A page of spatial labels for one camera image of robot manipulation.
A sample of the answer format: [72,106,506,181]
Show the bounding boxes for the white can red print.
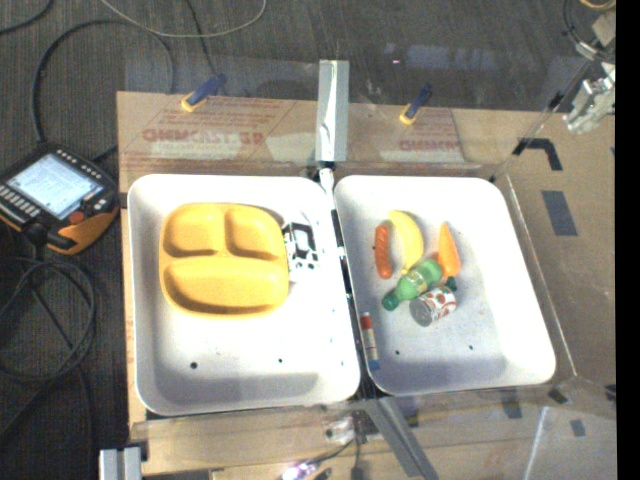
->
[408,286,458,328]

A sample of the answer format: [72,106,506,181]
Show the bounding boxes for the orange sausage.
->
[373,223,395,280]

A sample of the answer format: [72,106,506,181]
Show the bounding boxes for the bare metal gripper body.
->
[566,62,617,136]

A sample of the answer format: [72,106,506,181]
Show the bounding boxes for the yellow divided plate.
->
[158,201,291,319]

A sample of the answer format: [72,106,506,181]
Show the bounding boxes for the green plastic bottle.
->
[380,258,445,313]

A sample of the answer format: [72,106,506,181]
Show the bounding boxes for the white plastic tray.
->
[126,172,362,418]
[332,174,558,398]

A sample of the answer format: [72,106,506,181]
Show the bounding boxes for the brown cardboard board red print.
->
[115,90,617,477]

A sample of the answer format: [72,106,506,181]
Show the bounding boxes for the orange carrot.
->
[437,221,462,278]

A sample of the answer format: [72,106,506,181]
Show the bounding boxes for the black and white carton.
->
[281,221,322,284]

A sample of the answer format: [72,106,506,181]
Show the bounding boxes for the yellow banana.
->
[387,209,425,276]

